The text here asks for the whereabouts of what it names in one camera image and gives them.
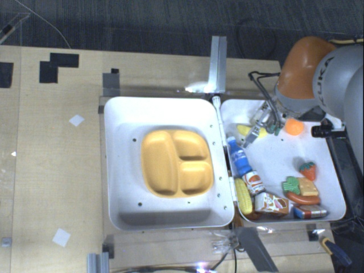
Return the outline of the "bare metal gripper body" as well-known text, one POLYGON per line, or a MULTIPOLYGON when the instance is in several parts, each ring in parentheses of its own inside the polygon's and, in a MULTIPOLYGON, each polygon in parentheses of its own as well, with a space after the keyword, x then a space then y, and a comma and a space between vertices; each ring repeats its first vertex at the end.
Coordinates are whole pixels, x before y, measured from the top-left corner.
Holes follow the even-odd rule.
POLYGON ((260 107, 253 112, 250 123, 263 127, 266 130, 281 130, 283 127, 283 122, 277 108, 268 100, 264 101, 260 107))

